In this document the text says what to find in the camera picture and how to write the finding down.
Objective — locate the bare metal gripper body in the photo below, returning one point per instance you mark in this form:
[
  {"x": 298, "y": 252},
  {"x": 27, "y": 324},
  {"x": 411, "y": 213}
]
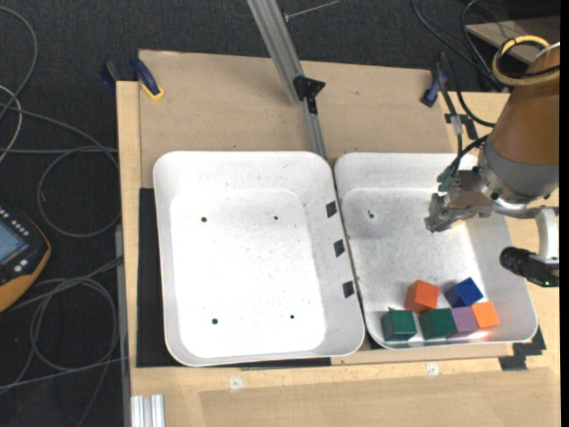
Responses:
[{"x": 469, "y": 191}]

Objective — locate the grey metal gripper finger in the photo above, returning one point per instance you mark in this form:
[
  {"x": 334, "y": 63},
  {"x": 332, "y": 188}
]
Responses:
[
  {"x": 456, "y": 219},
  {"x": 435, "y": 214}
]

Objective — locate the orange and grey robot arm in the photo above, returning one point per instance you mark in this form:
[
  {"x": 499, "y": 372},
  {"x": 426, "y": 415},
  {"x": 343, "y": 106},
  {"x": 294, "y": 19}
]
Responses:
[{"x": 529, "y": 123}]

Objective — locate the white plastic tray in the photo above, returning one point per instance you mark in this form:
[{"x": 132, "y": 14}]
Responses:
[
  {"x": 400, "y": 247},
  {"x": 249, "y": 260}
]

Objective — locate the blue cube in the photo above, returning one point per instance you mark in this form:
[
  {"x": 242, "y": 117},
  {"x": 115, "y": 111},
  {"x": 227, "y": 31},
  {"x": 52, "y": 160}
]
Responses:
[{"x": 464, "y": 292}]

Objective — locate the large orange cube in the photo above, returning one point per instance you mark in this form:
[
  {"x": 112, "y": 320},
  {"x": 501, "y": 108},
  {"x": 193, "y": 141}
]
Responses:
[{"x": 422, "y": 295}]

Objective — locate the small orange cube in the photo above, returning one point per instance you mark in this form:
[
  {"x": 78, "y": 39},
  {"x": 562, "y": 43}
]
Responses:
[{"x": 486, "y": 315}]

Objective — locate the purple cube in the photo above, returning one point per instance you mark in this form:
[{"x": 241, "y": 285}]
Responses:
[{"x": 465, "y": 319}]

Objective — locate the green cube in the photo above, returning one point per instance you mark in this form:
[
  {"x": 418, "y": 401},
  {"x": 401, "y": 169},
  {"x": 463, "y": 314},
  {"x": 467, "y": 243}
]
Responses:
[
  {"x": 438, "y": 324},
  {"x": 398, "y": 325}
]

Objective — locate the black cylinder on white bracket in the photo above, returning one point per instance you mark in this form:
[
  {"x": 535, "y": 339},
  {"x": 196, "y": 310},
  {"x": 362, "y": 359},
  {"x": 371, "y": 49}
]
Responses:
[{"x": 526, "y": 265}]

